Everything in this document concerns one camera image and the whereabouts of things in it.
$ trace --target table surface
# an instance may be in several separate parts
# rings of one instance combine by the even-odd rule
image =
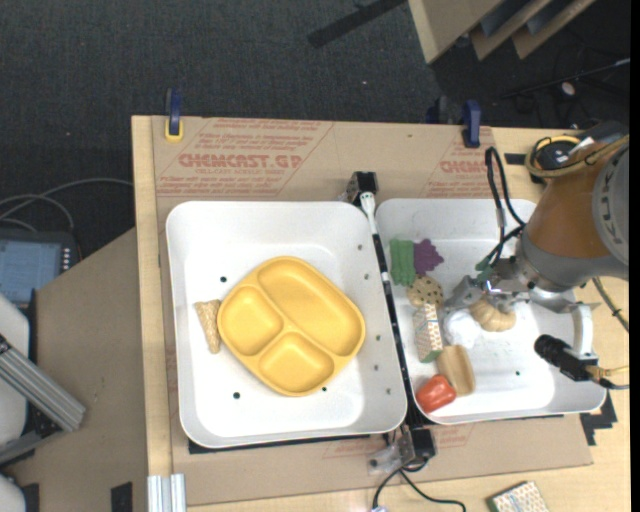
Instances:
[[[527,153],[536,140],[553,135],[550,131],[530,129],[492,129],[495,145],[501,154]],[[158,269],[158,229],[153,170],[153,137],[151,118],[132,119],[133,164],[135,179],[136,231],[140,275],[140,307],[143,344],[147,458],[150,475],[168,476],[172,470],[167,375],[165,367],[162,293]],[[510,183],[513,197],[531,196],[528,181]],[[605,278],[618,306],[628,314],[628,283]],[[576,292],[585,302],[601,302],[591,285]],[[628,364],[629,339],[606,306],[594,311],[594,345],[601,364],[614,368]],[[450,498],[465,503],[469,511],[487,510],[486,498],[533,480],[541,489],[550,510],[631,510],[630,485],[630,401],[629,391],[614,391],[612,400],[618,422],[612,429],[596,432],[597,445],[592,447],[594,464],[577,468],[554,469],[518,474],[494,475],[464,480],[419,484],[420,489],[436,498]],[[204,511],[368,511],[374,488],[330,492],[294,497],[252,500],[189,507]],[[427,504],[408,485],[390,485],[383,491],[380,503],[391,511],[455,510],[444,504]]]

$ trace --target black floor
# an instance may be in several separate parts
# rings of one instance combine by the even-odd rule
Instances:
[[[630,124],[630,65],[580,80],[573,101],[557,87],[500,99],[629,57],[630,0],[595,2],[524,60],[508,41],[479,62],[462,39],[432,65],[408,5],[381,1],[397,5],[331,38],[324,29],[376,0],[5,0],[0,228],[67,228],[44,201],[2,218],[18,204],[2,201],[15,195],[86,178],[130,181],[130,117],[162,114],[169,87],[182,91],[185,115],[421,123],[446,97],[453,122],[475,99],[492,126]],[[51,197],[72,215],[85,256],[133,226],[129,186]]]

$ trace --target blue clamp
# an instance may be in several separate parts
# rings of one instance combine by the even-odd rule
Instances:
[[[182,96],[175,89],[167,91],[166,113],[167,120],[164,126],[164,135],[169,142],[180,142],[184,135],[182,120],[180,119],[180,107]]]
[[[468,100],[462,106],[462,120],[465,125],[462,140],[468,148],[480,146],[480,114],[480,105],[475,100]]]

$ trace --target red tomato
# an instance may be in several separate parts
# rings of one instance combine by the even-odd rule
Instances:
[[[444,375],[434,375],[416,393],[416,401],[424,412],[432,412],[456,399],[456,390]]]

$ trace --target yellow divided plate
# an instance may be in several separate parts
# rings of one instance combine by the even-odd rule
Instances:
[[[218,330],[227,347],[275,391],[317,391],[358,353],[358,308],[307,262],[289,256],[254,269],[222,301]]]

